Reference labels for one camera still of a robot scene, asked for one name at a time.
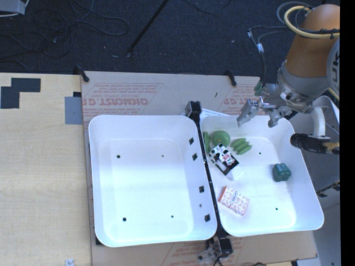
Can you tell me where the green bell pepper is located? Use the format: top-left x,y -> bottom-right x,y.
272,163 -> 292,183

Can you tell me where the green pea pod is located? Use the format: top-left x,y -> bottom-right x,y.
202,131 -> 212,154

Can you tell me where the thin black rod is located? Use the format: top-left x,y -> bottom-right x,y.
193,112 -> 224,241

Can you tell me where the green round fruit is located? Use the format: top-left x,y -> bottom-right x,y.
211,130 -> 231,147

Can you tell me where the white plastic tray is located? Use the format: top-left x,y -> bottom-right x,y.
200,115 -> 325,238
88,114 -> 218,248

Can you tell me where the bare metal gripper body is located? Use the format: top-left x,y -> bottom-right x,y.
259,83 -> 320,116

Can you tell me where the orange patterned packet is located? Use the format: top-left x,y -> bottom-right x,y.
217,186 -> 251,217

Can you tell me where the white paper sheet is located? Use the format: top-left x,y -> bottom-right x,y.
200,108 -> 231,119

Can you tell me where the black cylinder on white bracket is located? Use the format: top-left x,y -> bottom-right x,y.
290,105 -> 341,156

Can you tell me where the brown cardboard board red print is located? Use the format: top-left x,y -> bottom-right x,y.
80,70 -> 318,266

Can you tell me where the green ridged vegetable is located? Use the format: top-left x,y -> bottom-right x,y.
230,137 -> 253,156

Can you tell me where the cow print carton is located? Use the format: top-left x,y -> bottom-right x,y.
208,143 -> 245,181

